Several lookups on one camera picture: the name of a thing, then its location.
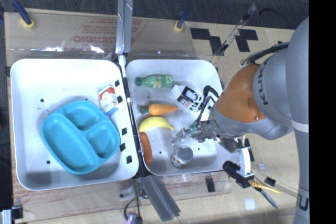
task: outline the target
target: plastic bottle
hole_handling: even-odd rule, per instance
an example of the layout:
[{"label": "plastic bottle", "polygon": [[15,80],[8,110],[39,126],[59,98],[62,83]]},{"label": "plastic bottle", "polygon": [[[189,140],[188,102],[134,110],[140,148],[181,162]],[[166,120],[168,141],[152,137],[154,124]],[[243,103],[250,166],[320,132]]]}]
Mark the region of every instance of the plastic bottle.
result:
[{"label": "plastic bottle", "polygon": [[145,85],[149,88],[171,88],[173,78],[170,75],[150,75],[146,78],[135,78],[135,85]]}]

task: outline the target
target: brown sausage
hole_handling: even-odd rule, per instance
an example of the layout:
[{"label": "brown sausage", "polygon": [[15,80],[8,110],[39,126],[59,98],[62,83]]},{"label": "brown sausage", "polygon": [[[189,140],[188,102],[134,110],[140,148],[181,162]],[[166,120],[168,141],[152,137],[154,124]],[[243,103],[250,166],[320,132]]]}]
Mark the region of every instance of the brown sausage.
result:
[{"label": "brown sausage", "polygon": [[145,159],[145,163],[150,165],[153,162],[152,148],[151,143],[149,142],[148,136],[146,133],[140,133],[140,141],[143,148],[143,157]]}]

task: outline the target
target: blue divided plate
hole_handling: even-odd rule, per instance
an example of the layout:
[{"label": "blue divided plate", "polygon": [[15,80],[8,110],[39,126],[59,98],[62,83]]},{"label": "blue divided plate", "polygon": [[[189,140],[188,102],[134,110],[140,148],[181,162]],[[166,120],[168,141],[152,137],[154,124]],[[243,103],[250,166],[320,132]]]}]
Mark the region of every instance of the blue divided plate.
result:
[{"label": "blue divided plate", "polygon": [[95,104],[82,100],[50,114],[42,123],[41,136],[59,164],[77,175],[96,170],[120,146],[111,120]]}]

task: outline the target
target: silver can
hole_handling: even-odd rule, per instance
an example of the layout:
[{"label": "silver can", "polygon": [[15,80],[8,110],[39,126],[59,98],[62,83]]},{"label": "silver can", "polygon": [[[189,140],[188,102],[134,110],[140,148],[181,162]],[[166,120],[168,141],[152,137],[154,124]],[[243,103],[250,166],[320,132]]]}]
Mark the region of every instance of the silver can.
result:
[{"label": "silver can", "polygon": [[177,168],[182,168],[194,157],[193,150],[188,146],[181,146],[172,154],[172,164]]}]

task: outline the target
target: yellow banana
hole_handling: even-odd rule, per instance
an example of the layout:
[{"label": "yellow banana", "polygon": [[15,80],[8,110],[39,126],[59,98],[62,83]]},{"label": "yellow banana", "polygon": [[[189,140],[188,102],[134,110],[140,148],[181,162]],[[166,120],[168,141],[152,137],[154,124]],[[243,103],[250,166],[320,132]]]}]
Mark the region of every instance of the yellow banana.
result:
[{"label": "yellow banana", "polygon": [[168,120],[166,120],[163,117],[155,116],[155,117],[147,118],[144,121],[142,121],[139,125],[139,132],[146,132],[147,130],[153,127],[168,128],[172,131],[175,130],[175,128],[170,125]]}]

